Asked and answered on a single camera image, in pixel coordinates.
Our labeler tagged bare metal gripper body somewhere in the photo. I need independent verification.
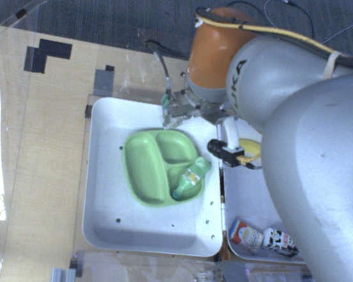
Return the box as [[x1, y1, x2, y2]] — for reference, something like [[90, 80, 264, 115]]
[[165, 87, 237, 128]]

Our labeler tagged green divided plate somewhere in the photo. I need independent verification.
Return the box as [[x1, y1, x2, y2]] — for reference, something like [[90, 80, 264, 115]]
[[115, 123, 214, 214]]

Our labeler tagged pale wood board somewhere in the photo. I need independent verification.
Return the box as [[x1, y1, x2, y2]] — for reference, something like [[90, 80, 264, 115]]
[[66, 42, 353, 282]]

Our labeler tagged green plastic bottle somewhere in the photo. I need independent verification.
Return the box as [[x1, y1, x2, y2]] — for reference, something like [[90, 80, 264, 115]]
[[170, 153, 213, 205]]

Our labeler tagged yellow banana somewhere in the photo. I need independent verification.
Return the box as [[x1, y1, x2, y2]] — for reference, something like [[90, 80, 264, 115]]
[[236, 137, 264, 161]]

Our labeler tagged thin black and white rod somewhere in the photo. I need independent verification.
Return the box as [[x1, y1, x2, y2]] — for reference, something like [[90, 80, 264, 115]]
[[209, 162, 235, 242]]

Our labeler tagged white plastic tray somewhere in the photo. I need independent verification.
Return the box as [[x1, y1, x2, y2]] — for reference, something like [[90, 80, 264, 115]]
[[209, 116, 327, 269], [74, 95, 240, 265]]

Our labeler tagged orange and white carton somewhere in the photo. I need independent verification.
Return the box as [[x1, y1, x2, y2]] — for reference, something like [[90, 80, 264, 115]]
[[225, 217, 267, 256]]

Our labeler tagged white cow print bottle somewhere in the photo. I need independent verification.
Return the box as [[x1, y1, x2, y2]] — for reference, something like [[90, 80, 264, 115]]
[[260, 226, 302, 260]]

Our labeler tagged black cylinder on white bracket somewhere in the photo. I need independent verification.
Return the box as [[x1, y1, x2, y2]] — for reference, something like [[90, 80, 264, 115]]
[[205, 113, 251, 170]]

